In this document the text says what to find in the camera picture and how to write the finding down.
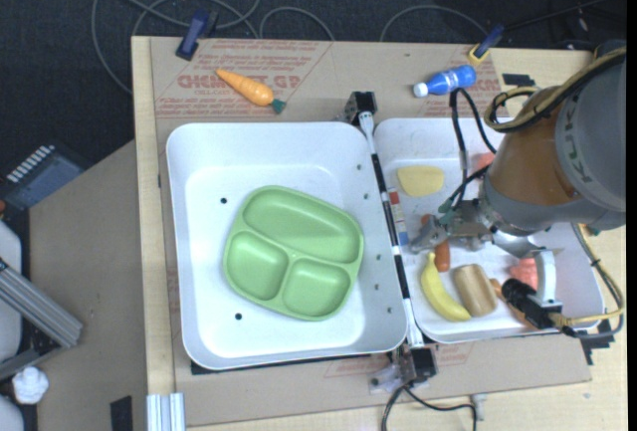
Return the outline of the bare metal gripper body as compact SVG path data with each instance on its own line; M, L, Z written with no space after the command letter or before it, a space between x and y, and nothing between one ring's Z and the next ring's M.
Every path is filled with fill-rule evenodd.
M486 200L478 198L464 200L452 210L447 231L473 252L493 246L522 259L544 250L530 240L528 231L506 223Z

